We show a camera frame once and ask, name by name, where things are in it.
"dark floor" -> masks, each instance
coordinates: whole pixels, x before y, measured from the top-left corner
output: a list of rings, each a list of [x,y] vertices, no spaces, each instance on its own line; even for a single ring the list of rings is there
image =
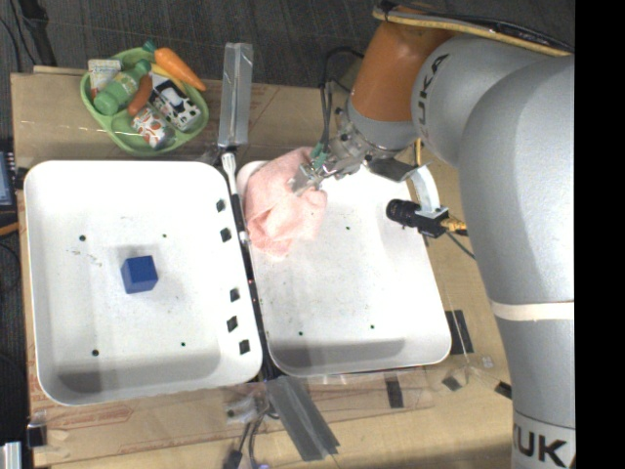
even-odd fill
[[[255,48],[254,81],[314,86],[329,49],[364,50],[380,0],[39,0],[61,66],[86,67],[151,37],[176,50],[203,77],[221,79],[226,42]],[[571,45],[575,0],[393,0],[511,21]],[[17,15],[12,9],[12,2]],[[40,63],[17,0],[0,0],[0,141],[11,141],[9,74]],[[24,345],[16,234],[0,238],[0,445],[25,423]]]

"white stripe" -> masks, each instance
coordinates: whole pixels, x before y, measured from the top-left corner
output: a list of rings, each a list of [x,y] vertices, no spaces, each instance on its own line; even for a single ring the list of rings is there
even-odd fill
[[[575,301],[543,304],[501,304],[490,301],[497,318],[510,321],[575,320]]]

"cardboard surface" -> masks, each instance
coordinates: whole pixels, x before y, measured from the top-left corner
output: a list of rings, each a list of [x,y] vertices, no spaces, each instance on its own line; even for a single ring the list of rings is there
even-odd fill
[[[128,158],[82,106],[81,74],[80,70],[37,68],[34,74],[12,76],[19,167],[30,168],[48,159]],[[210,122],[201,136],[173,155],[176,159],[196,159],[217,141],[221,82],[208,84]],[[250,145],[239,152],[239,166],[313,146],[321,129],[315,89],[254,85]],[[428,161],[441,202],[462,219],[455,170],[425,151],[423,162]],[[36,449],[35,464],[63,469],[221,467],[243,428],[229,421],[227,405],[253,396],[258,385],[85,407],[57,405],[41,391],[35,369],[21,193],[19,207],[30,409],[32,422],[48,428],[48,443]],[[467,238],[459,239],[471,247]],[[390,408],[384,374],[351,377],[349,385],[342,384],[341,378],[311,383],[311,395],[341,443],[336,460],[303,463],[281,423],[267,420],[256,437],[259,461],[271,467],[487,469],[510,465],[512,404],[494,392],[500,380],[509,382],[509,374],[478,268],[444,236],[429,244],[443,307],[463,311],[475,352],[399,372],[404,408]],[[446,388],[442,381],[448,377],[460,389]]]

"blue block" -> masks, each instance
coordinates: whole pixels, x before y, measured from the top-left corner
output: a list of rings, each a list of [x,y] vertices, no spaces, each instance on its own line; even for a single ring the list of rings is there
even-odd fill
[[[158,281],[156,267],[151,255],[131,257],[121,267],[126,293],[147,292],[152,290]]]

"pink towel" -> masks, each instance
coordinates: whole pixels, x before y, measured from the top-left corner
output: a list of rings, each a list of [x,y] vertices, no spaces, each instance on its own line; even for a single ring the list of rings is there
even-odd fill
[[[324,191],[309,189],[296,196],[288,185],[311,148],[299,148],[269,161],[248,182],[245,220],[252,244],[275,257],[285,257],[297,238],[314,239],[327,204]]]

